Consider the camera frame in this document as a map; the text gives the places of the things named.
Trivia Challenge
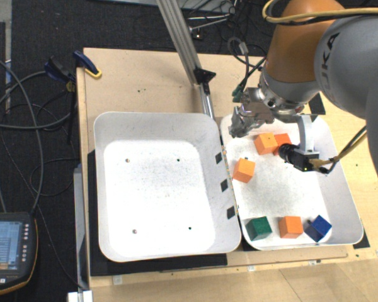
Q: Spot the green cube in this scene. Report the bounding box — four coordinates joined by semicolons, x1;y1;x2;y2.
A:
245;216;273;242

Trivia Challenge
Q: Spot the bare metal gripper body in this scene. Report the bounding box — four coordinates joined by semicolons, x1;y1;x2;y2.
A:
238;87;305;125

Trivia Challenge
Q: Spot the white plastic tray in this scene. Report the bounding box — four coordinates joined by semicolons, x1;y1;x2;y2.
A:
93;111;243;263
219;113;365;252

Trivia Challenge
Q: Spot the orange cube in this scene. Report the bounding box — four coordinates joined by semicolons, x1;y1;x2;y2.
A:
232;157;256;184
273;133;293;157
278;216;304;239
253;132;278;156

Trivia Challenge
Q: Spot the pale wood board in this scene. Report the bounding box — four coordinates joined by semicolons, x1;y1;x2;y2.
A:
76;47;378;288

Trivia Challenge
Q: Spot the black cylinder on white bracket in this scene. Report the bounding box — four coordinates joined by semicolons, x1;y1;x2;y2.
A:
277;113;321;172

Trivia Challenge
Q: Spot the blue cube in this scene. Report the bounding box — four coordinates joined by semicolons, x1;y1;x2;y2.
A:
304;215;333;243

